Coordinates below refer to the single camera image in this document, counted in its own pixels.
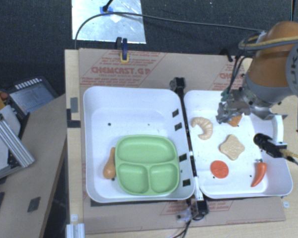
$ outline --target silver metal plate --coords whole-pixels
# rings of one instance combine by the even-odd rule
[[[88,18],[102,13],[109,0],[72,0],[73,40],[81,24]],[[140,0],[113,0],[108,11],[141,14]],[[79,32],[78,40],[115,42],[117,37],[127,38],[128,43],[146,43],[142,17],[106,15],[90,20]]]

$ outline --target black fabric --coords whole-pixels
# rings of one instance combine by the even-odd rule
[[[289,20],[291,0],[141,0],[143,14],[268,30]],[[65,92],[64,50],[74,48],[71,0],[0,0],[0,87],[42,75]],[[294,21],[298,22],[298,0]],[[130,50],[218,54],[250,31],[144,19],[147,44]],[[78,41],[78,47],[113,49],[114,43]]]

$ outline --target red pepper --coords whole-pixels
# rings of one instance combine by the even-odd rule
[[[257,184],[259,184],[262,181],[266,173],[266,170],[267,170],[267,164],[264,163],[262,159],[260,159],[259,163],[256,166],[256,177],[251,187],[255,187]]]

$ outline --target toy sink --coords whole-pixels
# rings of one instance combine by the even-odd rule
[[[239,127],[218,124],[215,116],[220,99],[220,91],[194,90],[185,94],[193,150],[189,152],[181,102],[174,92],[88,88],[83,96],[83,121],[86,189],[90,198],[100,203],[183,200],[191,197],[195,189],[215,199],[289,194],[293,183],[286,160],[270,157],[253,143],[257,133],[277,136],[282,141],[282,119],[264,121],[250,115],[243,116]],[[190,125],[194,117],[204,117],[213,123],[210,139],[198,138],[202,130]],[[219,151],[219,145],[230,134],[237,136],[245,147],[234,161]],[[105,179],[102,174],[112,147],[116,147],[114,180]],[[268,168],[261,183],[251,187],[259,159]],[[226,178],[212,175],[210,165],[215,160],[227,164]]]
[[[123,137],[116,145],[115,165],[120,186],[130,194],[168,194],[179,183],[178,155],[165,137]]]

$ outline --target green divided tray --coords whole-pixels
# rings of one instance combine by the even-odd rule
[[[115,151],[116,175],[121,188],[133,195],[162,195],[179,184],[179,162],[174,144],[155,135],[121,138]]]

